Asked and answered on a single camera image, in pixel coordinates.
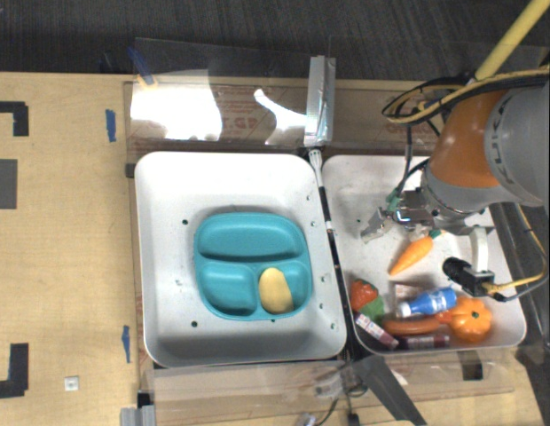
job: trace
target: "blue tape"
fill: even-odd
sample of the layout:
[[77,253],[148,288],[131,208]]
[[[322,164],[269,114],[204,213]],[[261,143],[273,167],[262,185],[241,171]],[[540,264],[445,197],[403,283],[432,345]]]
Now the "blue tape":
[[149,69],[149,66],[147,66],[147,63],[145,61],[145,58],[143,55],[141,55],[141,52],[137,51],[136,49],[132,47],[127,48],[127,55],[139,71],[139,75],[143,78],[145,83],[147,85],[154,85],[156,84],[153,75],[151,74],[151,70]]
[[130,363],[131,362],[130,328],[127,325],[123,325],[122,342],[123,342],[123,349],[125,349],[125,359],[127,360],[128,363]]
[[107,129],[107,137],[109,138],[110,142],[115,142],[117,139],[115,138],[115,112],[110,109],[106,109],[106,129]]

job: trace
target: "yellow potato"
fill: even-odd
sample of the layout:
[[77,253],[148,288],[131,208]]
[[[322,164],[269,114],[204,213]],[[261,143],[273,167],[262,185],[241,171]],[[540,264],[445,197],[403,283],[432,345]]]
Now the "yellow potato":
[[277,268],[268,268],[261,273],[259,297],[263,308],[271,314],[284,314],[295,308],[285,275]]

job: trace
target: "blue bottle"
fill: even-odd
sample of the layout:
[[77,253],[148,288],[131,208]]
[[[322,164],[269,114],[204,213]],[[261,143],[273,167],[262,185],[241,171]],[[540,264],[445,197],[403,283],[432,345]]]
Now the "blue bottle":
[[397,307],[399,317],[414,314],[432,315],[456,306],[456,294],[451,288],[439,288],[419,295],[411,302],[402,302]]

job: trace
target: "white bottle cap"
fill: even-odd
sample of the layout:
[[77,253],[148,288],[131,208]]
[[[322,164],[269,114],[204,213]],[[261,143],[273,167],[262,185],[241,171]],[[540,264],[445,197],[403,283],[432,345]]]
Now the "white bottle cap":
[[399,317],[409,317],[411,315],[411,307],[407,302],[402,302],[397,306],[397,315]]

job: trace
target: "black tape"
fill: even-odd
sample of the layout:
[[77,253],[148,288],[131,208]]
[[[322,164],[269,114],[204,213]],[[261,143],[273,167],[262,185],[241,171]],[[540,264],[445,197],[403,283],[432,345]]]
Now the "black tape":
[[320,201],[322,202],[322,213],[325,217],[325,221],[330,221],[330,210],[328,209],[328,199],[326,198],[326,189],[321,186],[318,189],[318,192],[320,193]]
[[17,160],[0,160],[0,209],[17,208]]
[[23,101],[0,101],[0,114],[12,114],[12,135],[28,136],[28,106]]
[[0,399],[25,396],[28,390],[28,343],[11,344],[9,376],[0,381]]

